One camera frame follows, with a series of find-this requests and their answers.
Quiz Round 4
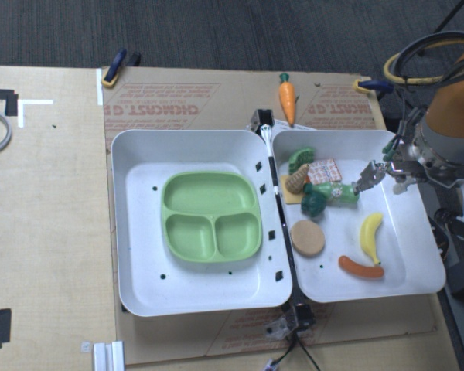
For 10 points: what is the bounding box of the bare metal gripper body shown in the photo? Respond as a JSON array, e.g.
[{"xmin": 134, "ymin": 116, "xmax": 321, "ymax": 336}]
[{"xmin": 385, "ymin": 140, "xmax": 431, "ymax": 180}]

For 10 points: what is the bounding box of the green bottle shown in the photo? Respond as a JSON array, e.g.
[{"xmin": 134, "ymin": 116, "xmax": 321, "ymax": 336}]
[{"xmin": 302, "ymin": 181, "xmax": 361, "ymax": 209}]

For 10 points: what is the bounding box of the orange and white packet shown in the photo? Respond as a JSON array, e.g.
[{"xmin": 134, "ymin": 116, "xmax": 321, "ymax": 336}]
[{"xmin": 306, "ymin": 158, "xmax": 343, "ymax": 186}]

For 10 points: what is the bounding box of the yellow banana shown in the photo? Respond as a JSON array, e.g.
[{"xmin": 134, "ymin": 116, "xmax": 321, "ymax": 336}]
[{"xmin": 360, "ymin": 212, "xmax": 384, "ymax": 267}]

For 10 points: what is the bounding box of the dark green broccoli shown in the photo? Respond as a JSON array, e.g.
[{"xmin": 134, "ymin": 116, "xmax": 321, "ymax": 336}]
[{"xmin": 300, "ymin": 189, "xmax": 329, "ymax": 218}]

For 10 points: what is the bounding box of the tan ice cream cone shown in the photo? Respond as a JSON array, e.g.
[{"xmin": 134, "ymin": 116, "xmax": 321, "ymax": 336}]
[{"xmin": 285, "ymin": 163, "xmax": 311, "ymax": 194}]

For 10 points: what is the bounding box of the green ridged toy vegetable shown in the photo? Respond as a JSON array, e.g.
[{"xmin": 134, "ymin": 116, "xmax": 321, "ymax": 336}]
[{"xmin": 287, "ymin": 146, "xmax": 316, "ymax": 175}]

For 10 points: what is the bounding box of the yellow cheese slice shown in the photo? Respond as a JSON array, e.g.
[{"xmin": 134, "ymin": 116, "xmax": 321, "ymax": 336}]
[{"xmin": 280, "ymin": 174, "xmax": 306, "ymax": 206}]

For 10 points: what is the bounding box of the white plastic tray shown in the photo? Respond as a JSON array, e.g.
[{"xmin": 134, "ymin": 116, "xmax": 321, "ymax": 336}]
[
  {"xmin": 111, "ymin": 129, "xmax": 294, "ymax": 318},
  {"xmin": 271, "ymin": 129, "xmax": 447, "ymax": 304}
]

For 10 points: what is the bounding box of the tan round biscuit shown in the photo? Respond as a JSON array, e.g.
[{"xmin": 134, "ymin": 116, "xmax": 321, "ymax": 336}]
[{"xmin": 290, "ymin": 220, "xmax": 326, "ymax": 257}]

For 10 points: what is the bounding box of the thin black and white rod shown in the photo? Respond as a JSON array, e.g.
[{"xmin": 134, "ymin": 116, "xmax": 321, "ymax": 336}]
[{"xmin": 261, "ymin": 125, "xmax": 303, "ymax": 308}]

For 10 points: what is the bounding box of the orange sausage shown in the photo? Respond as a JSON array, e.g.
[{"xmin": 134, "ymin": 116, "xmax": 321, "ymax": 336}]
[{"xmin": 338, "ymin": 255, "xmax": 385, "ymax": 280}]

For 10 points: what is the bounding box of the orange carrot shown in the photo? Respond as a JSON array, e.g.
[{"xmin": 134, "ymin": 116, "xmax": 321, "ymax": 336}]
[{"xmin": 278, "ymin": 73, "xmax": 298, "ymax": 128}]

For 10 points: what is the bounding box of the green divided plate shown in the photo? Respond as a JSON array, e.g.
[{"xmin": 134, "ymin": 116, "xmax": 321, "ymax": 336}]
[{"xmin": 161, "ymin": 171, "xmax": 264, "ymax": 264}]

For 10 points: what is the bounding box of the brown cardboard board red print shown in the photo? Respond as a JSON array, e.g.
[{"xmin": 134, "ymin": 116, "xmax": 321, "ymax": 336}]
[{"xmin": 101, "ymin": 66, "xmax": 441, "ymax": 366}]

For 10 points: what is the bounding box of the black block with thin wires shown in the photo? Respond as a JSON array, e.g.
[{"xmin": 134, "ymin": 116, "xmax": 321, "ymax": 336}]
[
  {"xmin": 250, "ymin": 108, "xmax": 275, "ymax": 131},
  {"xmin": 281, "ymin": 303, "xmax": 316, "ymax": 332}
]

